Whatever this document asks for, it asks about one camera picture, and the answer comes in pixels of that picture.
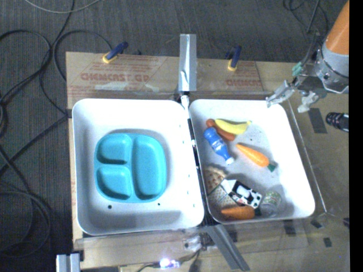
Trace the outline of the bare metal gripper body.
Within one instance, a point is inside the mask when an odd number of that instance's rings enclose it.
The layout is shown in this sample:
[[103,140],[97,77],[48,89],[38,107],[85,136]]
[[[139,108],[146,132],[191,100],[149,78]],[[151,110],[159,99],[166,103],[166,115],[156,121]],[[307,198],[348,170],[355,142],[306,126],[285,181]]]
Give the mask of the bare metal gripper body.
[[324,97],[327,93],[349,92],[349,57],[326,59],[316,56],[294,66],[294,87],[304,96],[315,93]]

